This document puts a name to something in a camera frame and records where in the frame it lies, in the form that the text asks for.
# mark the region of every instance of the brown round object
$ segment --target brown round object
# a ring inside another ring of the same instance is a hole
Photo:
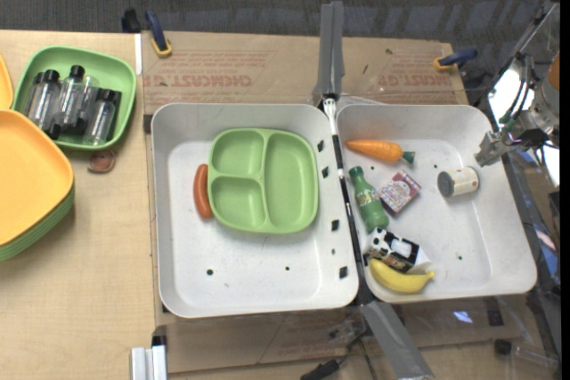
[[[96,150],[89,158],[89,171],[108,173],[115,165],[115,153],[112,150]]]

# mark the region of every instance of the can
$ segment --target can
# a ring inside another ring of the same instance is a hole
[[[479,175],[471,166],[444,170],[437,176],[437,188],[446,198],[471,193],[479,188]]]

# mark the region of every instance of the stacked plate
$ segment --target stacked plate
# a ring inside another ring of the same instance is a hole
[[[10,110],[12,87],[0,56],[0,261],[28,248],[74,203],[74,174],[58,146]]]

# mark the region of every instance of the small box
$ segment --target small box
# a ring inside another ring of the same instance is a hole
[[[396,173],[389,184],[378,190],[378,198],[394,214],[398,214],[416,195],[421,187],[404,170]]]

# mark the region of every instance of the green bottle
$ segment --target green bottle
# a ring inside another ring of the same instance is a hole
[[[384,212],[382,202],[374,198],[376,189],[366,182],[362,168],[355,166],[348,173],[354,185],[354,196],[366,224],[366,230],[371,233],[376,227],[386,228],[390,221]]]

